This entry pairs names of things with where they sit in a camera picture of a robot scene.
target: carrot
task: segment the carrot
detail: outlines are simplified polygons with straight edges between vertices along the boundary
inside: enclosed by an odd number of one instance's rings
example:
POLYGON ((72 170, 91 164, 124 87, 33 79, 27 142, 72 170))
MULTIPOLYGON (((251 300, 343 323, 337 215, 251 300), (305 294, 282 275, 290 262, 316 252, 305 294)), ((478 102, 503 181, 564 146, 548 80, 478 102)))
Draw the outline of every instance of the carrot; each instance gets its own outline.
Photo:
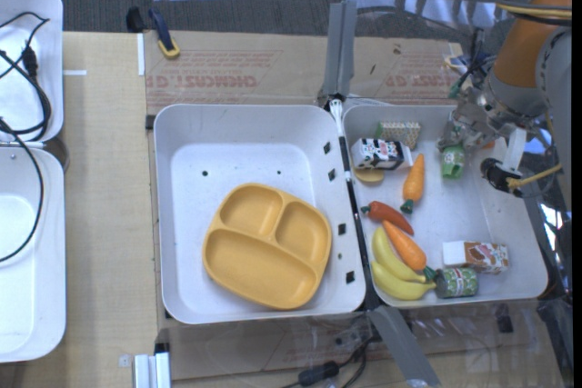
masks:
POLYGON ((402 186, 402 196, 405 202, 400 205, 400 210, 405 214, 412 214, 415 202, 422 197, 425 188, 425 156, 419 154, 415 162, 410 167, 408 176, 402 186))
POLYGON ((408 235, 406 235, 397 226, 388 220, 382 221, 382 226, 386 230, 388 239, 396 249, 398 255, 406 265, 412 270, 425 274, 427 280, 435 277, 435 271, 426 265, 426 254, 418 244, 408 235))
POLYGON ((415 233, 408 220, 398 210, 387 204, 379 201, 372 201, 369 205, 362 207, 361 211, 364 214, 367 214, 368 218, 371 220, 376 220, 378 222, 388 220, 411 236, 415 233))

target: yellow and blue clamp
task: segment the yellow and blue clamp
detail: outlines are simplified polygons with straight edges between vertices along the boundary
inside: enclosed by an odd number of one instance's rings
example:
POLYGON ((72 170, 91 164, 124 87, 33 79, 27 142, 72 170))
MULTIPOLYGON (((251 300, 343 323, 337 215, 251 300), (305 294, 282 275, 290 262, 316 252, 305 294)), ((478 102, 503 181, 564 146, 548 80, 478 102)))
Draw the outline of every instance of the yellow and blue clamp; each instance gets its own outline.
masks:
POLYGON ((150 8, 149 17, 154 22, 154 29, 157 31, 157 44, 165 58, 177 58, 180 55, 180 47, 167 29, 166 20, 157 8, 150 8))

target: green can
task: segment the green can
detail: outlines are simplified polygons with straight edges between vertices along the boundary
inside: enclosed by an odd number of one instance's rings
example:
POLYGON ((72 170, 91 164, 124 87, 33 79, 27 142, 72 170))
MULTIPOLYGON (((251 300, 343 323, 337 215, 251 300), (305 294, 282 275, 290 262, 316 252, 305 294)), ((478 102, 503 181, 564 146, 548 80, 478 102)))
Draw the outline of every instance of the green can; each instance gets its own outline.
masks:
POLYGON ((473 296, 479 289, 477 273, 469 267, 438 269, 435 283, 435 293, 440 298, 473 296))

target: yellow banana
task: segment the yellow banana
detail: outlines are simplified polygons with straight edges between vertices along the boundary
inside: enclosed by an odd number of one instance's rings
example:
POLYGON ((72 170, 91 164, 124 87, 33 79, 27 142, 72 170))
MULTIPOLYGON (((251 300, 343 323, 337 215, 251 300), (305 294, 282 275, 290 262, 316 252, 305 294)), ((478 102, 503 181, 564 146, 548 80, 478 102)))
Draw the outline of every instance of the yellow banana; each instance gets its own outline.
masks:
POLYGON ((381 226, 374 231, 372 236, 372 252, 376 260, 397 278, 405 282, 426 283, 426 277, 423 274, 417 274, 396 255, 381 226))
POLYGON ((428 290, 437 287, 435 282, 422 284, 400 280, 400 278, 391 274, 384 265, 376 261, 372 261, 370 265, 376 286, 386 294, 390 294, 392 297, 402 301, 415 301, 424 296, 428 290))

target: table surface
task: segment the table surface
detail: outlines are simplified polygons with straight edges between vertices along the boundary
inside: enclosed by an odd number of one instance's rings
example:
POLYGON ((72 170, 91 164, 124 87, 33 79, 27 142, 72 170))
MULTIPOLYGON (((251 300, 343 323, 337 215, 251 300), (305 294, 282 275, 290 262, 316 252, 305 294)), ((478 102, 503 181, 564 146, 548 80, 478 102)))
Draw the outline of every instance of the table surface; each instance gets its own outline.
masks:
MULTIPOLYGON (((11 377, 9 387, 126 388, 132 386, 133 356, 154 351, 160 318, 146 83, 139 72, 137 36, 66 32, 64 69, 61 137, 70 152, 65 173, 65 336, 43 358, 0 368, 0 385, 5 386, 3 377, 11 377)), ((547 357, 552 352, 547 332, 543 325, 536 327, 535 347, 523 348, 520 367, 530 367, 537 377, 543 373, 546 380, 560 380, 554 358, 547 357)), ((487 349, 487 355, 485 364, 507 369, 509 380, 511 364, 500 359, 502 353, 487 349)), ((470 357, 476 361, 480 356, 470 357)), ((439 376, 447 377, 443 382, 459 382, 470 371, 463 353, 441 353, 429 360, 439 376)), ((372 386, 378 377, 393 380, 390 386, 407 386, 400 374, 394 376, 398 370, 393 361, 374 364, 359 386, 372 386)), ((293 382, 296 374, 252 374, 176 386, 240 386, 242 380, 248 386, 278 386, 293 382)))

